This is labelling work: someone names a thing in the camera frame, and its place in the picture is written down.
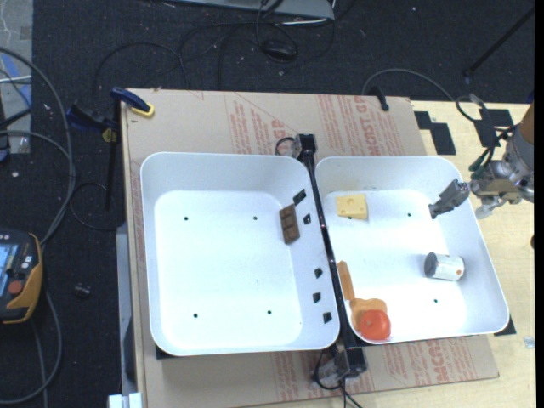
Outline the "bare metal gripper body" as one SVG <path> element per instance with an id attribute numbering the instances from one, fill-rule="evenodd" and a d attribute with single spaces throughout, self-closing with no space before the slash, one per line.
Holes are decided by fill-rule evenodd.
<path id="1" fill-rule="evenodd" d="M 482 201 L 534 202 L 534 174 L 522 161 L 490 161 L 472 174 L 469 186 Z"/>

